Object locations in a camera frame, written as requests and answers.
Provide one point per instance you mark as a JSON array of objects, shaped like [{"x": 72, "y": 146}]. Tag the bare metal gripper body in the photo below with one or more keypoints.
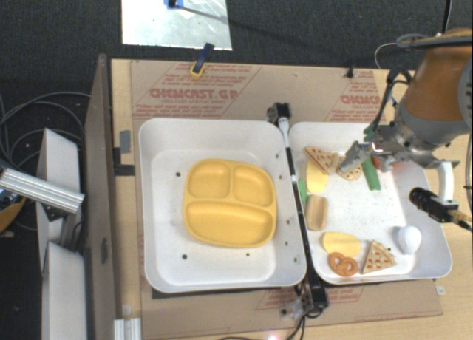
[{"x": 397, "y": 142}]

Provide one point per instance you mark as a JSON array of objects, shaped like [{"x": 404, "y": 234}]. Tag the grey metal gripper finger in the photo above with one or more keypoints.
[
  {"x": 354, "y": 155},
  {"x": 388, "y": 163}
]

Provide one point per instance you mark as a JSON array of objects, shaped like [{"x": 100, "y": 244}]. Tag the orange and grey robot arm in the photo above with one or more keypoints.
[{"x": 432, "y": 87}]

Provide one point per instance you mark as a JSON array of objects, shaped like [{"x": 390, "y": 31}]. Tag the small red toy piece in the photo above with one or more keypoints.
[{"x": 376, "y": 162}]

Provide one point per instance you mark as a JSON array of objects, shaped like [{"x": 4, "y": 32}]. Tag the round tan waffle biscuit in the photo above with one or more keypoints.
[{"x": 352, "y": 174}]

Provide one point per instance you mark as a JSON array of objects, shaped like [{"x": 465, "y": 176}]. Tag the long green toy vegetable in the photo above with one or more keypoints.
[{"x": 372, "y": 177}]

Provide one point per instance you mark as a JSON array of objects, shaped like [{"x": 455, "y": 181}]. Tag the toy pizza slice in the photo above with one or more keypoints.
[
  {"x": 319, "y": 156},
  {"x": 377, "y": 260}
]

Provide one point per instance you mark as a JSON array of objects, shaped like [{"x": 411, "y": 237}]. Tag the yellow toy cheese slice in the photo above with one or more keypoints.
[
  {"x": 340, "y": 244},
  {"x": 316, "y": 177}
]

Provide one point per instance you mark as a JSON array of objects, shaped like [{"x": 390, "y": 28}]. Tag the white plastic tray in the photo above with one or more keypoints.
[
  {"x": 166, "y": 198},
  {"x": 366, "y": 216}
]

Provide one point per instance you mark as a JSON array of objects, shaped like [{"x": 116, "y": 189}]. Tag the small green toy piece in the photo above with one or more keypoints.
[{"x": 303, "y": 190}]

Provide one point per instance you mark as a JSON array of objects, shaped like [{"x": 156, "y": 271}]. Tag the thin black and white rod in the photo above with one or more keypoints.
[{"x": 295, "y": 187}]

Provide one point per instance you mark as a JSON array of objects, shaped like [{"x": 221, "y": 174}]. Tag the tan toy bread bun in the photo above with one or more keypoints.
[{"x": 316, "y": 212}]

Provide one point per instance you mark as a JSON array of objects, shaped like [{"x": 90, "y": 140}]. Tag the white toy egg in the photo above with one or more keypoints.
[{"x": 407, "y": 239}]

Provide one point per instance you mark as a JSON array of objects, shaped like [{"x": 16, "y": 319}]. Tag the orange toy pretzel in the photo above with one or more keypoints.
[{"x": 343, "y": 264}]

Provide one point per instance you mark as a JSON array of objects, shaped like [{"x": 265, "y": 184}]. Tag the yellow divided plate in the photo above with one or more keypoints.
[{"x": 229, "y": 205}]

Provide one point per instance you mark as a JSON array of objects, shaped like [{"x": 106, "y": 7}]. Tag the brown cardboard board, red print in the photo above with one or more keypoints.
[{"x": 229, "y": 87}]

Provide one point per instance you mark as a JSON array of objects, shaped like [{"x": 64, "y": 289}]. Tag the black cylinder on white bracket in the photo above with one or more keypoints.
[{"x": 430, "y": 203}]

